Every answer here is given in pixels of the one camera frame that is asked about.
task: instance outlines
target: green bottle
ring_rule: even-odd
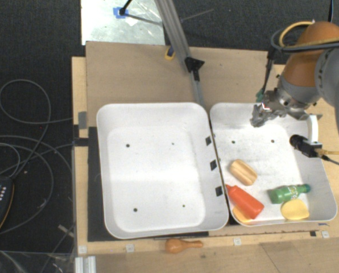
[[[270,191],[270,197],[273,204],[283,203],[285,201],[296,199],[301,193],[307,193],[311,190],[310,185],[291,185]]]

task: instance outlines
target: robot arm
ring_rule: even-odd
[[[339,28],[334,24],[316,22],[307,27],[297,43],[338,36]],[[277,88],[266,91],[261,104],[254,105],[250,122],[254,127],[260,127],[269,119],[287,114],[306,120],[309,115],[305,110],[320,97],[335,107],[339,131],[339,48],[291,55]]]

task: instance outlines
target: black carpet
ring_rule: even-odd
[[[329,0],[174,1],[182,18],[214,9],[183,23],[189,44],[201,47],[266,50],[277,29],[299,20],[326,20],[329,11]],[[80,0],[0,0],[0,89],[17,79],[38,83],[51,100],[52,120],[72,116],[71,57],[84,55],[80,10]],[[334,4],[334,22],[339,25],[339,0]],[[47,101],[36,86],[26,82],[11,84],[1,98],[6,110],[19,119],[47,120]],[[18,123],[0,109],[0,135],[39,139],[45,127]],[[43,141],[53,147],[72,143],[72,123],[50,124]],[[35,145],[28,139],[8,137],[0,138],[0,142],[30,149]],[[20,152],[22,159],[29,155],[27,151]],[[65,147],[61,152],[70,163],[71,148]],[[71,173],[57,154],[44,157],[54,175],[52,198],[32,221],[1,234],[0,250],[50,252],[64,236],[57,227],[69,228],[73,224]],[[0,171],[15,161],[11,150],[0,148]],[[31,160],[16,178],[13,206],[2,231],[34,215],[45,204],[50,187],[49,168],[39,159]],[[72,239],[67,237],[57,252],[69,252],[71,247]]]

